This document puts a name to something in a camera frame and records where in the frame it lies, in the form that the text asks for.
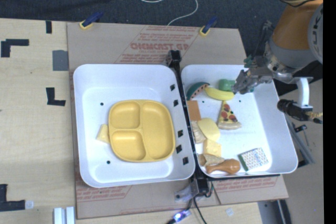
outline toy banana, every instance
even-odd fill
[[[222,101],[231,100],[235,96],[233,92],[221,91],[213,87],[207,87],[204,91],[209,97]]]

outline yellow bowl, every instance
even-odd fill
[[[127,100],[113,105],[109,136],[113,152],[128,162],[162,161],[175,149],[169,110],[152,100]]]

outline beige tabletop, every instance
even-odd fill
[[[0,19],[0,40],[29,39],[0,58],[0,184],[7,200],[32,209],[0,212],[1,223],[52,223],[53,209],[75,207],[69,72],[53,71],[52,51],[67,51],[65,22]],[[65,106],[47,105],[46,88]],[[182,223],[202,223],[196,209]],[[76,220],[76,223],[167,223],[177,211]],[[207,223],[262,223],[256,202],[202,207]]]

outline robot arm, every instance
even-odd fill
[[[298,102],[280,100],[278,109],[300,121],[318,119],[321,114],[313,113],[309,106],[308,82],[312,78],[293,75],[309,63],[323,63],[323,0],[281,0],[287,3],[278,25],[265,42],[262,56],[245,59],[245,68],[232,86],[234,93],[252,92],[261,83],[277,79],[287,84],[296,84],[299,89]]]

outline white tray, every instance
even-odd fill
[[[190,65],[182,70],[184,91],[197,82],[208,82],[218,88],[220,79],[235,80],[244,66],[238,65]],[[217,122],[221,101],[212,99],[203,91],[193,100],[198,101],[202,118]],[[297,154],[287,127],[285,116],[277,109],[279,101],[274,83],[261,84],[253,93],[236,94],[228,101],[242,127],[236,130],[221,130],[218,143],[222,145],[222,157],[238,159],[238,154],[261,147],[269,163],[245,172],[241,167],[235,175],[215,171],[213,178],[286,174],[298,165]],[[196,152],[203,152],[203,144],[195,144]]]
[[[84,182],[98,188],[183,180],[193,175],[190,138],[176,77],[170,68],[83,65],[73,75],[79,166]],[[112,105],[131,99],[154,100],[168,108],[178,147],[172,156],[159,162],[126,162],[115,156],[109,144],[96,140],[100,125],[108,123]]]

